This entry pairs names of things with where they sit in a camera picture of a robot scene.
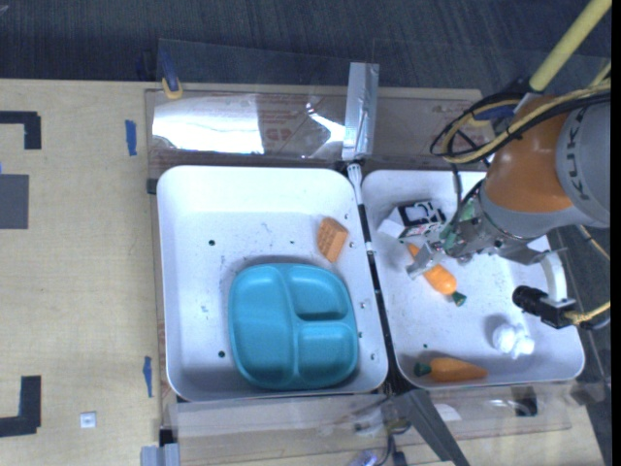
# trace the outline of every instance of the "orange block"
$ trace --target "orange block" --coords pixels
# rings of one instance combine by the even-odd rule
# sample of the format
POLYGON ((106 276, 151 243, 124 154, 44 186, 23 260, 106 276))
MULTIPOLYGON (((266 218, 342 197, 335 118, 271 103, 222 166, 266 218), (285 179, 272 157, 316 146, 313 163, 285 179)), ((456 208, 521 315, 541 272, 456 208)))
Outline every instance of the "orange block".
POLYGON ((330 262, 335 262, 341 253, 349 232, 331 217, 325 217, 319 224, 317 246, 330 262))

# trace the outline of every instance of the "wooden table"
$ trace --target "wooden table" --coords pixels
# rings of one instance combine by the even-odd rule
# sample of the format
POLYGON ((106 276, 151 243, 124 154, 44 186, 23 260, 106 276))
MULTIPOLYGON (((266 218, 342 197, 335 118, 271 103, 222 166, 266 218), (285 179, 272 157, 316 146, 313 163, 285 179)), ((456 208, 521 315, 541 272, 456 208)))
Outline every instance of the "wooden table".
MULTIPOLYGON (((0 438, 0 464, 132 465, 162 419, 145 91, 155 83, 0 81, 0 111, 36 111, 41 150, 0 124, 2 174, 29 175, 27 230, 0 230, 0 416, 42 378, 36 434, 0 438), (125 121, 137 126, 136 155, 125 121), (143 372, 152 364, 152 397, 143 372), (96 427, 81 428, 95 412, 96 427)), ((472 464, 603 464, 584 408, 568 430, 460 441, 472 464)), ((416 464, 437 461, 425 445, 416 464)), ((351 454, 313 464, 345 464, 351 454)), ((263 464, 308 464, 287 459, 263 464)))

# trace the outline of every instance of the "black corner marker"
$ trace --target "black corner marker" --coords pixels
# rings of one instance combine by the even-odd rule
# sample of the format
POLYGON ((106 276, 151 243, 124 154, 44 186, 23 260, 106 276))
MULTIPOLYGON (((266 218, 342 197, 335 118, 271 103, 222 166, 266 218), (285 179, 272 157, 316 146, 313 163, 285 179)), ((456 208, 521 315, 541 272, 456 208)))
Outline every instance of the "black corner marker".
POLYGON ((19 414, 0 417, 0 438, 31 435, 41 426, 41 377, 21 377, 19 414))
POLYGON ((41 117, 30 111, 0 111, 0 124, 23 124, 25 150, 41 149, 41 117))

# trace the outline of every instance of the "beige tabletop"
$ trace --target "beige tabletop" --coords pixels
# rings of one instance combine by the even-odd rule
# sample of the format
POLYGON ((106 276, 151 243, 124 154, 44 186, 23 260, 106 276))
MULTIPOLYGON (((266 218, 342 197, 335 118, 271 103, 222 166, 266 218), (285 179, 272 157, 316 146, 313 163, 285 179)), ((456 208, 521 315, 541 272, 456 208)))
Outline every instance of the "beige tabletop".
MULTIPOLYGON (((157 444, 160 354, 145 112, 145 91, 154 87, 0 81, 0 111, 36 111, 43 133, 41 150, 25 150, 23 126, 0 124, 2 174, 29 175, 30 192, 28 229, 0 230, 0 416, 17 415, 21 377, 42 378, 41 427, 0 438, 0 465, 138 465, 141 447, 157 444), (133 156, 126 120, 137 126, 133 156), (96 426, 82 428, 82 413, 96 413, 96 426)), ((472 464, 603 464, 585 409, 568 407, 567 416, 571 426, 563 430, 459 445, 472 464)), ((411 464, 438 461, 424 444, 405 451, 411 464)), ((317 456, 312 464, 350 458, 317 456)))

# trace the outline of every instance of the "yellow pole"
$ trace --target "yellow pole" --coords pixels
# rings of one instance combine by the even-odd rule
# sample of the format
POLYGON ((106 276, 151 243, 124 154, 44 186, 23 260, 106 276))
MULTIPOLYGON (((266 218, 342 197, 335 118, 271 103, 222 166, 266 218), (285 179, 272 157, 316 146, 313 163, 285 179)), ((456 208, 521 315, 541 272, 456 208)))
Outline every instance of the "yellow pole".
POLYGON ((544 91, 559 70, 569 60, 596 24, 612 6, 612 0, 591 0, 577 17, 561 41, 529 80, 533 91, 544 91))

